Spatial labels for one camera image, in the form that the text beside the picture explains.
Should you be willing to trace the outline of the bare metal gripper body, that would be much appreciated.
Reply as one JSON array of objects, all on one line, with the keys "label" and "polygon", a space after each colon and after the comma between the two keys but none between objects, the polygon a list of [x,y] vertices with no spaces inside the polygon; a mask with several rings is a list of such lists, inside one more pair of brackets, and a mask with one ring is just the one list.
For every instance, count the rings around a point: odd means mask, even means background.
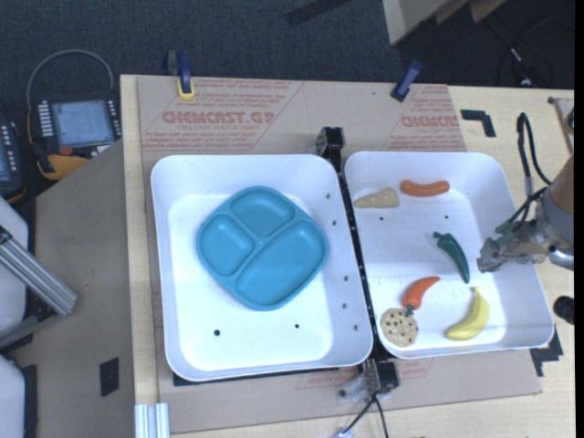
[{"label": "bare metal gripper body", "polygon": [[574,269],[573,236],[548,222],[513,222],[497,227],[498,252],[518,263],[539,264],[544,260],[567,270]]}]

